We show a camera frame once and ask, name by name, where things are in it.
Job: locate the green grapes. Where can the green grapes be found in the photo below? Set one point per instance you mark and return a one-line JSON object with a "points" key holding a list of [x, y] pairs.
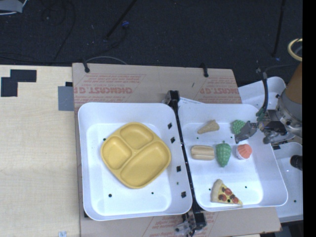
{"points": [[223, 153]]}

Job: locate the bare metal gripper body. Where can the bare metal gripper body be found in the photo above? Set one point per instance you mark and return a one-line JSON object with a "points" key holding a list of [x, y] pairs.
{"points": [[274, 126]]}

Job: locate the brown cardboard board red print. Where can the brown cardboard board red print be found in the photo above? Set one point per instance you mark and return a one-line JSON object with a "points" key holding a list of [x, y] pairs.
{"points": [[153, 88]]}

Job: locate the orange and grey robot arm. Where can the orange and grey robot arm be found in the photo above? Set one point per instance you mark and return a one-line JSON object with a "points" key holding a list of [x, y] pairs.
{"points": [[294, 88]]}

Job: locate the yellow divided plate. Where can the yellow divided plate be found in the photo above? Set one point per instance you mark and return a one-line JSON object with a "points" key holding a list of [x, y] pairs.
{"points": [[135, 155]]}

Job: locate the white plastic tray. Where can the white plastic tray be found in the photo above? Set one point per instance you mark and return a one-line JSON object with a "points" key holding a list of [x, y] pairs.
{"points": [[251, 179], [98, 201]]}

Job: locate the yellow pizza slice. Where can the yellow pizza slice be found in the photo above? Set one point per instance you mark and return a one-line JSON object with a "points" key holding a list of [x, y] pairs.
{"points": [[222, 194]]}

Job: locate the tan hot dog bun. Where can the tan hot dog bun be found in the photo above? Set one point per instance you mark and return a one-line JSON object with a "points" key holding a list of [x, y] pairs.
{"points": [[202, 152]]}

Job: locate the black cylinder on white bracket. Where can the black cylinder on white bracket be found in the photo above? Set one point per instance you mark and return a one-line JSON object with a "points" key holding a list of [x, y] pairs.
{"points": [[297, 162]]}

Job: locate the tan toy cone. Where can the tan toy cone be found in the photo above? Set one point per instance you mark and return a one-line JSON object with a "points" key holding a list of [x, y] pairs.
{"points": [[209, 128]]}

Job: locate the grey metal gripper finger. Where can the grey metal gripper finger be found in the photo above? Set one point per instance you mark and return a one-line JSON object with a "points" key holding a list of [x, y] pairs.
{"points": [[245, 131], [275, 138]]}

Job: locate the thin black rod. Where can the thin black rod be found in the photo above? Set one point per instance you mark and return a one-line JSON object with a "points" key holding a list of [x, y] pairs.
{"points": [[184, 147]]}

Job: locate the green broccoli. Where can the green broccoli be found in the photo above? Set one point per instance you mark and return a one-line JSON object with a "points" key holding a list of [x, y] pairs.
{"points": [[237, 127]]}

